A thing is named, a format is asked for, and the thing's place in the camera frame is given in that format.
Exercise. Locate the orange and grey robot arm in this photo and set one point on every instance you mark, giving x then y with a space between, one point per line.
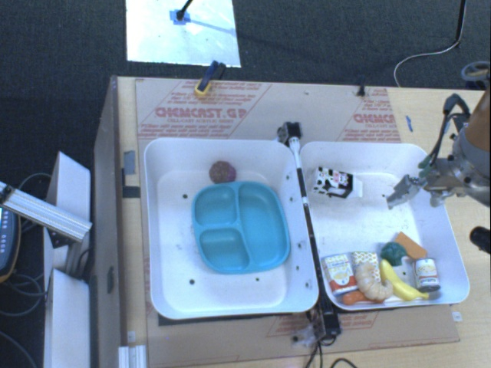
479 136

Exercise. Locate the black cylinder on white bracket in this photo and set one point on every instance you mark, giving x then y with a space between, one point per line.
481 238

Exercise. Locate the beige shrimp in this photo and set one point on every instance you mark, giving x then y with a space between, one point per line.
372 284

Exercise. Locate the brown cardboard board red print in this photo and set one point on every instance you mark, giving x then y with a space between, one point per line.
245 106

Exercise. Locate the black and white cow carton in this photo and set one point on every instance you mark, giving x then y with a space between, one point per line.
331 180

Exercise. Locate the white plastic tray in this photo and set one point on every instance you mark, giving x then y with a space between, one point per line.
356 224
176 282

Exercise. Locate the blue divided plate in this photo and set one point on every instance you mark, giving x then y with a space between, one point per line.
253 221

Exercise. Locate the yellow banana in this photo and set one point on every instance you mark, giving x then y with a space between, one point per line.
401 288

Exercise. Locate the green broccoli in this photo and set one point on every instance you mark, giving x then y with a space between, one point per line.
393 253

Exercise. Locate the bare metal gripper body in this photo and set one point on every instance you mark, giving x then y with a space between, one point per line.
449 180

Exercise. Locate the yellow patterned packet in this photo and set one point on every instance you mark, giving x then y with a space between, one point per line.
366 258

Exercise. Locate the orange carrot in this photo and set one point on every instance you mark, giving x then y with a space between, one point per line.
353 298

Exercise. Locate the orange wedge slice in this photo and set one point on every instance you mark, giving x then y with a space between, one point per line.
412 245

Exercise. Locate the thin black and white rod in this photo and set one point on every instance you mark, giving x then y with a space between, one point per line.
305 198

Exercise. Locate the small white and yellow can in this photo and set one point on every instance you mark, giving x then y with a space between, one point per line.
427 274

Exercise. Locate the red and white carton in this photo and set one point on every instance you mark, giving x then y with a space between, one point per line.
339 274

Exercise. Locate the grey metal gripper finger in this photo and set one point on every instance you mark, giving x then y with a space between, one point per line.
403 192
437 199

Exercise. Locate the purple biscuit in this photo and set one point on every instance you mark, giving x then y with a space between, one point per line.
222 172

